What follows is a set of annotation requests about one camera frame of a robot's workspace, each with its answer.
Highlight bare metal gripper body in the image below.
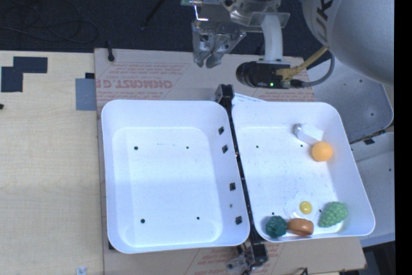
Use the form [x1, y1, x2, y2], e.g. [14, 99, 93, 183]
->
[192, 0, 285, 48]

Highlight white paper sheet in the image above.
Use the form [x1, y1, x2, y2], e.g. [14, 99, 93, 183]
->
[232, 92, 268, 104]

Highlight brown cardboard board red print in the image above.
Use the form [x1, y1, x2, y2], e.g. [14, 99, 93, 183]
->
[93, 48, 368, 275]

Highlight thin black rod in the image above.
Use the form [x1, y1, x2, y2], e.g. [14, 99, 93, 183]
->
[224, 96, 262, 249]

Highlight small white bottle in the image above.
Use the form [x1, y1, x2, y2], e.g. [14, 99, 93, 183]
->
[293, 122, 324, 143]

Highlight white plastic tray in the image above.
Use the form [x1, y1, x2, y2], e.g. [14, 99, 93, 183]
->
[100, 99, 251, 254]
[230, 100, 377, 243]

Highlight orange ball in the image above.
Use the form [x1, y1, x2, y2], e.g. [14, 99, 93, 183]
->
[311, 141, 333, 162]

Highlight white and yellow fried egg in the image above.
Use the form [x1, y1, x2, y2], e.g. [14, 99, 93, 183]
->
[283, 192, 315, 220]

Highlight dark green broccoli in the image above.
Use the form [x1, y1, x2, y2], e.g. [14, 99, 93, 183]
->
[265, 215, 288, 240]

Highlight brown doughnut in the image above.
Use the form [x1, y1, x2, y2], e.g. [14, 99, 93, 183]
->
[286, 218, 315, 237]

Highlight light green grapes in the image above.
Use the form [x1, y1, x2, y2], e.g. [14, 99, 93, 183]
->
[318, 201, 349, 229]

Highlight black block with thin wires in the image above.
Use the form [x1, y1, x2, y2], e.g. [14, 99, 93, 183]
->
[214, 84, 234, 104]
[250, 243, 270, 268]

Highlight black cylinder on white bracket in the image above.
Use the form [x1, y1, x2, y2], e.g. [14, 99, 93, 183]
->
[236, 14, 290, 88]

